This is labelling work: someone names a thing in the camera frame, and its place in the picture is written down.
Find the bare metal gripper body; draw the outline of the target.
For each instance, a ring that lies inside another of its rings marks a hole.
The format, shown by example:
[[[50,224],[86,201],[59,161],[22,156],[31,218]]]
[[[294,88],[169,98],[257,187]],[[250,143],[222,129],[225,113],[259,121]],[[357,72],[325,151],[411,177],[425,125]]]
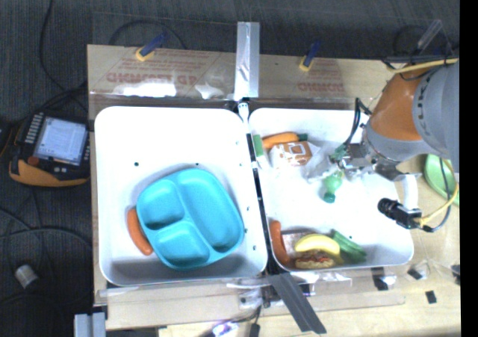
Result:
[[[346,148],[339,166],[348,179],[378,174],[391,182],[398,182],[405,173],[397,169],[398,162],[377,153],[365,143],[351,143]]]

